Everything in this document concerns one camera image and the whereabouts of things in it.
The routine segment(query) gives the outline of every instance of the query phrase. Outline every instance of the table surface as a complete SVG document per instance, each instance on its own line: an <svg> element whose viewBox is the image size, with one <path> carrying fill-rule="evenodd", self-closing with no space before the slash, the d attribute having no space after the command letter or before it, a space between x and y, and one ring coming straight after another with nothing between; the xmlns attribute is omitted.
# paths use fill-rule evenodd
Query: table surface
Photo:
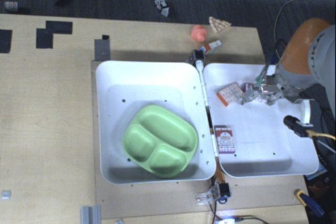
<svg viewBox="0 0 336 224"><path fill-rule="evenodd" d="M53 49L36 49L36 28L45 28L47 20L73 22L72 35L54 34ZM209 62L264 63L255 28L231 27L214 34L210 26L205 27L207 42L219 39L223 43L215 55L207 57ZM94 40L109 35L115 60L185 61L201 45L190 39L191 28L187 24L0 15L0 29L13 31L10 53L0 54L0 190L12 191L9 200L0 200L2 223L79 223L80 207L96 203ZM218 208L220 216L255 215L269 223L308 223L293 195L295 189L307 191L302 176L226 176L226 180L233 196ZM193 197L193 183L178 186L183 196ZM161 187L169 195L176 184ZM194 201L189 200L190 210L178 214L173 210L173 215L136 216L126 203L119 212L135 216L124 218L126 224L210 223L208 208L194 210ZM132 206L144 203L137 200ZM162 199L158 208L164 206Z"/></svg>

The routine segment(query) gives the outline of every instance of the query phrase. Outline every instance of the divided green plate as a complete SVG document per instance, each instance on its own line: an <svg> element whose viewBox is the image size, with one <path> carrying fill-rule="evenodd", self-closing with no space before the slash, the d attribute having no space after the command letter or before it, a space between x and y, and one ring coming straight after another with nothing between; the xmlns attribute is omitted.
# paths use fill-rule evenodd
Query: divided green plate
<svg viewBox="0 0 336 224"><path fill-rule="evenodd" d="M195 128L158 105L143 107L122 139L126 154L161 178L172 178L182 172L194 155L197 144Z"/></svg>

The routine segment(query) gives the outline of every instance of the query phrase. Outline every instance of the white cable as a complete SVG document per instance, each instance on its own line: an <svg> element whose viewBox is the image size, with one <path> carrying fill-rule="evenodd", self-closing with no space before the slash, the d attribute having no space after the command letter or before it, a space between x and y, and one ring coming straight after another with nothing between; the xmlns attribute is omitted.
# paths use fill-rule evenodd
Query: white cable
<svg viewBox="0 0 336 224"><path fill-rule="evenodd" d="M293 1L295 1L295 0L287 1L286 3L284 3L284 4L282 5L281 9L279 10L279 13L278 13L278 15L277 15L277 18L275 19L275 24L274 24L274 42L277 42L275 32L276 32L276 28L277 28L277 22L278 22L278 19L279 19L280 14L281 14L281 12L282 12L282 9L283 9L288 3L291 3L291 2L293 2ZM280 59L278 50L275 50L275 52L276 52L278 58Z"/></svg>
<svg viewBox="0 0 336 224"><path fill-rule="evenodd" d="M330 146L328 146L326 143L316 139L316 142L321 144L322 146L325 146L327 149L329 149L331 152L333 152L334 154L336 153L335 150L333 150Z"/></svg>

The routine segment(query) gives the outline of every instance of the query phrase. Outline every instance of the yellow cable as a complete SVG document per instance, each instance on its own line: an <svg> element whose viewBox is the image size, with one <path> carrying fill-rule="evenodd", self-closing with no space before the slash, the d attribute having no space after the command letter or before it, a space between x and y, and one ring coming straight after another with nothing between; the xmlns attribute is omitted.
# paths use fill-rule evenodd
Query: yellow cable
<svg viewBox="0 0 336 224"><path fill-rule="evenodd" d="M330 139L334 139L336 141L335 136L333 136L331 134L317 133L317 132L315 132L313 130L306 130L306 131L307 131L307 133L309 134L310 137L313 137L313 136L323 136L323 137L327 137L327 138L330 138Z"/></svg>

